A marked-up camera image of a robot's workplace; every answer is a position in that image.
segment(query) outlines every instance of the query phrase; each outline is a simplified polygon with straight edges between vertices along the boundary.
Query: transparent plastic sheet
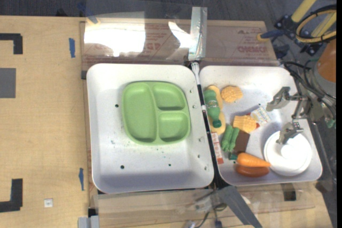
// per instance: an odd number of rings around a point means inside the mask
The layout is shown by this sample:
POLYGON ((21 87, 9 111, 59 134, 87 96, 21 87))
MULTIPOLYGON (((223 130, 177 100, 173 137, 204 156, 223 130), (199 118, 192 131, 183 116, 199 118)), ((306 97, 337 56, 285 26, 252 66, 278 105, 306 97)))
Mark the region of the transparent plastic sheet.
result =
POLYGON ((206 53, 205 7, 87 0, 82 70, 97 63, 183 64, 206 53))
MULTIPOLYGON (((315 208, 313 193, 307 184, 295 186, 295 200, 286 200, 284 189, 277 186, 238 188, 255 215, 315 208)), ((216 218, 235 217, 229 206, 222 206, 223 192, 211 189, 161 191, 95 195, 93 202, 101 227, 130 227, 168 223, 168 227, 185 227, 188 221, 197 225, 216 218)), ((224 221, 226 226, 241 225, 240 221, 224 221)))

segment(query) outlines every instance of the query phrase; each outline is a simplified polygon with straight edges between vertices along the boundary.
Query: green bottle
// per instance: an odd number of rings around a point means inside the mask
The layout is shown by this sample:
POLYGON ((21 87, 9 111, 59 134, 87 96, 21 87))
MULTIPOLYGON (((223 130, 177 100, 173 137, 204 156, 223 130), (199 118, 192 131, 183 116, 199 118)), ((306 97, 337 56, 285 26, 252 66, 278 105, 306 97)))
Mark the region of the green bottle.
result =
POLYGON ((213 90, 204 91, 204 102, 207 108, 207 113, 210 118, 213 119, 213 127, 219 128, 222 124, 219 120, 220 108, 216 99, 216 93, 213 90))

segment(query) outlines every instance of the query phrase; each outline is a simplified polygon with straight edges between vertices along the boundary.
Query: gray square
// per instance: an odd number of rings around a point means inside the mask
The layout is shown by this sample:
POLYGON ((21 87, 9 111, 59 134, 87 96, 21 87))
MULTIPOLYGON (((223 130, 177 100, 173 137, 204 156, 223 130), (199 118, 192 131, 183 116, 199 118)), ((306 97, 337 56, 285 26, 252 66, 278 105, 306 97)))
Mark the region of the gray square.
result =
POLYGON ((0 68, 0 98, 15 98, 15 68, 0 68))

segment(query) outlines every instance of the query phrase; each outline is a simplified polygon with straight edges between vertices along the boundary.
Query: wooden board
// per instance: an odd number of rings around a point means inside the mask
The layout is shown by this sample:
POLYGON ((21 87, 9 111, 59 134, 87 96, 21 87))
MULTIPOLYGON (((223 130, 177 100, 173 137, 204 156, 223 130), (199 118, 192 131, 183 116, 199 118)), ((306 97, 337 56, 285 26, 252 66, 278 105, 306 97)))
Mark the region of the wooden board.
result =
POLYGON ((1 227, 76 227, 88 214, 82 20, 0 17, 0 33, 20 33, 24 44, 23 54, 13 54, 13 42, 0 41, 0 67, 17 73, 16 97, 0 99, 0 201, 10 199, 12 179, 23 179, 23 207, 0 213, 1 227))

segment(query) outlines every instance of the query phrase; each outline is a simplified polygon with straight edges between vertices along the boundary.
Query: white plate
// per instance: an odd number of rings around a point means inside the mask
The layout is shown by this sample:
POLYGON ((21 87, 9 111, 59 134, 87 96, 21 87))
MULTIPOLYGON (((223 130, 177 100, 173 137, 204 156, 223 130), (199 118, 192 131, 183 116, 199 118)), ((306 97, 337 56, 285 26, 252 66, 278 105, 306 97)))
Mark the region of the white plate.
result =
MULTIPOLYGON (((222 90, 227 85, 235 85, 243 92, 242 99, 235 103, 224 103, 223 113, 226 122, 232 124, 236 115, 245 115, 250 111, 263 107, 273 100, 273 96, 282 87, 290 87, 290 95, 297 92, 296 84, 290 73, 280 67, 255 66, 207 66, 200 71, 202 88, 216 85, 222 90)), ((289 102, 281 109, 268 112, 271 122, 251 132, 246 151, 254 156, 264 159, 263 148, 269 136, 280 131, 288 122, 297 106, 296 101, 289 102)), ((313 136, 305 119, 299 120, 300 126, 312 148, 312 160, 308 168, 296 176, 284 177, 271 170, 269 174, 259 178, 249 178, 235 172, 234 161, 224 157, 224 163, 219 165, 219 172, 228 184, 236 186, 278 184, 292 182, 311 182, 317 180, 322 174, 322 164, 318 155, 313 136)))
POLYGON ((271 164, 270 168, 282 176, 295 176, 304 172, 312 158, 308 140, 302 134, 298 134, 283 145, 276 142, 279 136, 280 131, 272 134, 263 150, 265 160, 271 164))
POLYGON ((97 64, 87 72, 92 178, 104 193, 202 188, 214 177, 196 79, 178 65, 97 64), (126 135, 122 90, 136 81, 178 85, 188 102, 191 130, 170 145, 140 145, 126 135))

